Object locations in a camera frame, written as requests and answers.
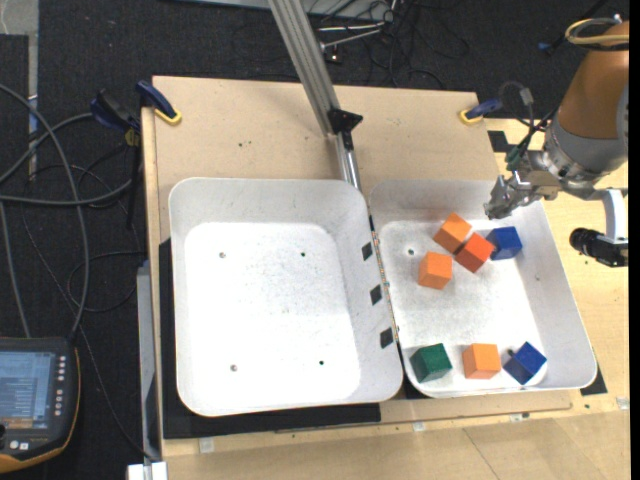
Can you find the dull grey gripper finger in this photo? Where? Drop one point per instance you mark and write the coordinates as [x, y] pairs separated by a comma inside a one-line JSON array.
[[496, 199], [517, 199]]

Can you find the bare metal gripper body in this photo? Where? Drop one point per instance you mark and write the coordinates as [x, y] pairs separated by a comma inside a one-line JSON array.
[[545, 178]]

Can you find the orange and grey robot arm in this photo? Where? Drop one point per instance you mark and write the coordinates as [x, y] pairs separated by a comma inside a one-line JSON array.
[[595, 98]]

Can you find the blue cube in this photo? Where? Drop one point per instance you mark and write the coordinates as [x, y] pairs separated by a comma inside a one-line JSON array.
[[526, 362], [507, 243]]

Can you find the orange cube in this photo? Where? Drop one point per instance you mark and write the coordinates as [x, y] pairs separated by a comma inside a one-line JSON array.
[[452, 231], [475, 253], [435, 270], [481, 361]]

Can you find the white plastic tray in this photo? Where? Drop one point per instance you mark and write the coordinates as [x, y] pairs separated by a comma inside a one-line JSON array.
[[270, 313], [480, 313]]

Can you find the green cube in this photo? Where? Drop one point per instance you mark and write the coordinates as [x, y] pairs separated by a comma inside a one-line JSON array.
[[431, 363]]

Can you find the pale wood board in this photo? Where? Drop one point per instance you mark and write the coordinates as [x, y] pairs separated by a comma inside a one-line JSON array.
[[260, 138]]

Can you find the black cylinder on white bracket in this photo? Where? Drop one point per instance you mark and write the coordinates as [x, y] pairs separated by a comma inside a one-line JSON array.
[[602, 245]]

